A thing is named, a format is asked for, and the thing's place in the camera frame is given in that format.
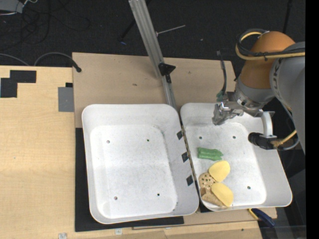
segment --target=black bracket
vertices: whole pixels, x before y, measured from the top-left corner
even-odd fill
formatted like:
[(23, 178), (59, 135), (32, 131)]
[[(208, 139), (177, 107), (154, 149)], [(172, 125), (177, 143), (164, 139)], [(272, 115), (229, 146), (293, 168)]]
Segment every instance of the black bracket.
[(162, 63), (162, 62), (159, 64), (160, 74), (162, 76), (165, 75), (167, 83), (171, 83), (170, 73), (172, 71), (174, 71), (175, 68), (176, 68), (176, 66), (168, 65), (168, 64), (165, 64), (165, 63)]

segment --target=white tray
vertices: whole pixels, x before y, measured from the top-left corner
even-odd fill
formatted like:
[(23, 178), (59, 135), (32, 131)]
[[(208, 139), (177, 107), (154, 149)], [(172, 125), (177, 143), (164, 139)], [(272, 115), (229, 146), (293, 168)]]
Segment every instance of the white tray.
[(232, 206), (223, 208), (201, 200), (202, 203), (212, 211), (289, 205), (292, 193), (278, 152), (248, 141), (249, 133), (263, 132), (261, 118), (244, 114), (216, 126), (212, 122), (214, 106), (190, 103), (180, 112), (196, 180), (214, 163), (199, 159), (198, 147), (220, 150), (231, 168), (222, 183), (234, 193)]
[(198, 208), (179, 116), (171, 106), (90, 105), (82, 113), (89, 205), (103, 224)]

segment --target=black floor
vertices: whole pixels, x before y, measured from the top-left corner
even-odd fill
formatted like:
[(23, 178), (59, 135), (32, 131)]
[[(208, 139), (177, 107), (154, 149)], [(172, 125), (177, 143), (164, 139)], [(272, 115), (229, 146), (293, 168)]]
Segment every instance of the black floor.
[[(158, 36), (164, 57), (219, 59), (233, 64), (236, 76), (244, 61), (234, 51), (236, 36), (249, 28), (285, 32), (295, 42), (305, 41), (306, 0), (150, 0), (155, 31), (185, 25)], [(0, 10), (0, 64), (70, 66), (60, 52), (147, 56), (128, 0), (38, 0), (22, 13)], [(271, 101), (265, 110), (276, 112), (275, 134), (285, 137), (292, 125), (281, 104)], [(291, 226), (306, 225), (305, 155), (302, 150), (280, 153), (292, 190), (292, 204), (284, 208)]]

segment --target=wooden table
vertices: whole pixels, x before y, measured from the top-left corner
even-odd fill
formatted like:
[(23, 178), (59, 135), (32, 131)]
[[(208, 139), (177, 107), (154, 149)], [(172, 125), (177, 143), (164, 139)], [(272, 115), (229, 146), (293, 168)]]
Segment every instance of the wooden table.
[[(75, 53), (73, 56), (83, 69), (81, 77), (94, 74), (95, 69), (90, 65), (97, 64), (96, 67), (99, 68), (100, 62), (109, 61), (111, 56), (114, 63), (128, 59), (126, 57), (121, 60), (124, 57), (115, 55), (92, 57), (92, 54), (82, 53)], [(131, 61), (148, 63), (144, 57), (134, 57)], [(178, 66), (183, 67), (180, 73), (187, 72), (184, 77), (192, 76), (193, 80), (201, 78), (196, 73), (196, 70), (201, 71), (196, 65), (203, 65), (203, 68), (208, 65), (213, 75), (219, 75), (218, 81), (222, 75), (219, 61), (198, 60), (190, 64), (191, 60), (167, 59), (166, 62), (178, 62)], [(112, 68), (113, 65), (107, 64), (105, 67)], [(230, 62), (226, 62), (226, 67), (228, 74), (233, 73)], [(116, 235), (114, 229), (75, 232), (75, 127), (81, 127), (76, 114), (79, 114), (81, 105), (88, 101), (87, 98), (76, 95), (82, 88), (77, 85), (77, 78), (74, 85), (75, 112), (59, 112), (58, 88), (72, 83), (80, 75), (73, 77), (76, 71), (72, 68), (0, 66), (0, 78), (9, 78), (10, 70), (35, 70), (36, 83), (18, 83), (16, 98), (0, 98), (0, 238), (57, 239), (60, 233), (66, 233), (68, 239), (179, 239), (193, 238), (194, 234), (198, 239), (262, 238), (257, 221), (246, 210), (195, 213), (184, 217), (183, 226), (169, 229), (123, 228), (117, 231), (122, 235)], [(234, 76), (229, 77), (230, 88), (233, 88), (233, 79)], [(176, 74), (172, 73), (172, 82), (176, 102), (180, 106), (181, 102), (187, 101), (178, 99), (182, 92), (185, 93), (187, 86), (178, 81), (178, 71)], [(139, 85), (144, 87), (143, 81), (130, 82), (130, 85), (132, 88)], [(216, 84), (214, 91), (221, 86), (222, 82), (218, 86)], [(160, 86), (157, 88), (154, 93), (160, 93)], [(263, 211), (273, 218), (277, 216), (275, 208), (266, 208)]]

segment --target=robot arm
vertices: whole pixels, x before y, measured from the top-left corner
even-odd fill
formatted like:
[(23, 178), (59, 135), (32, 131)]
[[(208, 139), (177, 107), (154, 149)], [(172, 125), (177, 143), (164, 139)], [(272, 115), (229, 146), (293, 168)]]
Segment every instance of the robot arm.
[[(248, 51), (241, 41), (253, 34), (259, 37)], [(227, 92), (223, 101), (215, 105), (213, 123), (223, 124), (227, 119), (241, 116), (244, 112), (261, 117), (264, 105), (276, 97), (292, 112), (296, 132), (306, 152), (305, 42), (295, 43), (287, 35), (276, 31), (251, 29), (239, 36), (236, 53), (246, 62), (237, 79), (235, 91)], [(257, 138), (257, 135), (250, 135), (250, 141), (254, 144), (257, 144)], [(282, 143), (273, 138), (261, 140), (267, 143), (263, 148), (277, 148)]]

